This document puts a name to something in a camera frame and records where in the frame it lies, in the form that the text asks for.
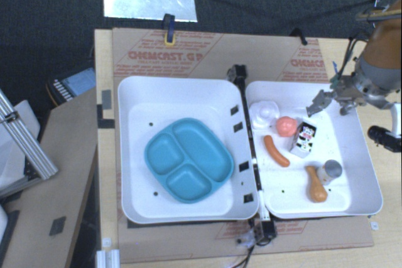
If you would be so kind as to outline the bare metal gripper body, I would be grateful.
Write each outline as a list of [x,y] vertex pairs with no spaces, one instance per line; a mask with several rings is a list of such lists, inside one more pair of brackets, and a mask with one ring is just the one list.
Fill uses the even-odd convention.
[[378,109],[390,109],[393,106],[386,97],[389,90],[384,90],[375,85],[368,78],[359,74],[341,76],[331,87],[334,92],[334,99],[339,103],[341,109],[355,109],[360,106],[371,105]]

